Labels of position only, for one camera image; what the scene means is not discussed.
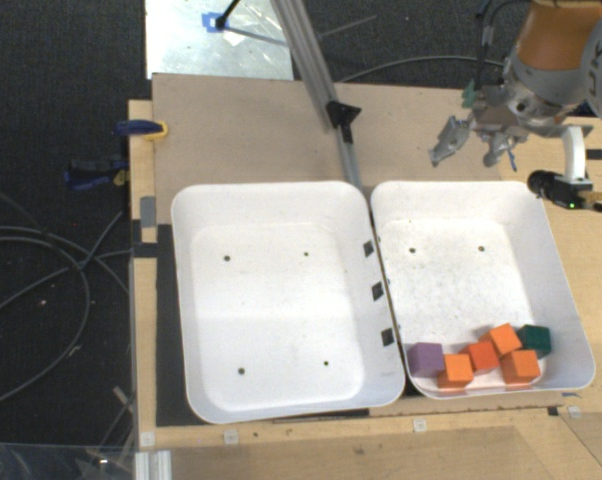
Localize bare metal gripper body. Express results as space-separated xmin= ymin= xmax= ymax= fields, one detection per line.
xmin=471 ymin=83 xmax=571 ymax=138

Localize white plastic tray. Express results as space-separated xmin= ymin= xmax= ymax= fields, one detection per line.
xmin=369 ymin=180 xmax=597 ymax=401
xmin=170 ymin=180 xmax=408 ymax=425

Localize orange cube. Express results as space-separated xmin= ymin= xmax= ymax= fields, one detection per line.
xmin=480 ymin=322 xmax=524 ymax=359
xmin=500 ymin=349 xmax=542 ymax=387
xmin=462 ymin=340 xmax=502 ymax=374
xmin=436 ymin=353 xmax=476 ymax=390

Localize green cube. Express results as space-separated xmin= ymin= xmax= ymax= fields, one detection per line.
xmin=516 ymin=324 xmax=553 ymax=360

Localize brown cardboard board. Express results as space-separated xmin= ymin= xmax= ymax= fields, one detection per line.
xmin=150 ymin=72 xmax=565 ymax=420

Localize purple cube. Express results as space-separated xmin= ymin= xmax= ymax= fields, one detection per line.
xmin=406 ymin=341 xmax=447 ymax=379

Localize black cylinder on white bracket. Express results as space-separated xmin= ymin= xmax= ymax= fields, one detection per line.
xmin=526 ymin=125 xmax=596 ymax=212

